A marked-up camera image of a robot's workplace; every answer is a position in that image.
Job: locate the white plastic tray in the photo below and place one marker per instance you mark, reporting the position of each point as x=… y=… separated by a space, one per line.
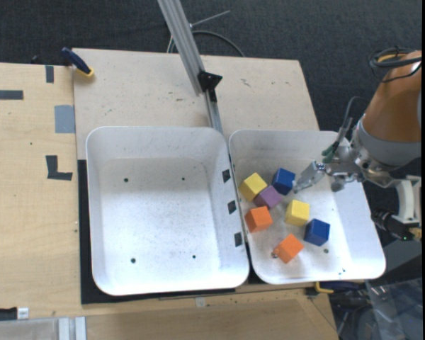
x=163 y=218
x=343 y=232

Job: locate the pale wood board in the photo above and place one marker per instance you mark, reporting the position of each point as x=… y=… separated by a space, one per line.
x=141 y=90

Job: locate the purple cube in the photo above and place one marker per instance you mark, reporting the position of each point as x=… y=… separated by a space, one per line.
x=269 y=197

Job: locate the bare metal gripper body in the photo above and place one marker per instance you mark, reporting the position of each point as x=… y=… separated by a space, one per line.
x=350 y=163

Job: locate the yellow cube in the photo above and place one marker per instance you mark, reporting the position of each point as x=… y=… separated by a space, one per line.
x=297 y=212
x=252 y=186

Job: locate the orange cube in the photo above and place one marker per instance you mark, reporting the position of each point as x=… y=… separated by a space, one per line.
x=288 y=248
x=258 y=219

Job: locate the black cylinder on white bracket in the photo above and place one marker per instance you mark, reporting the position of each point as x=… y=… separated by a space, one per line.
x=407 y=198

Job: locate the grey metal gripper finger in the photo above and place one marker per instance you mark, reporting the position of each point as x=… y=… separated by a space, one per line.
x=307 y=176
x=337 y=185

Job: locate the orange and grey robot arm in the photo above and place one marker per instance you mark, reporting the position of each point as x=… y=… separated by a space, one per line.
x=393 y=108

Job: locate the blue cube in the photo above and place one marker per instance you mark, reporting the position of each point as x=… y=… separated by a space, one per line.
x=317 y=231
x=283 y=181

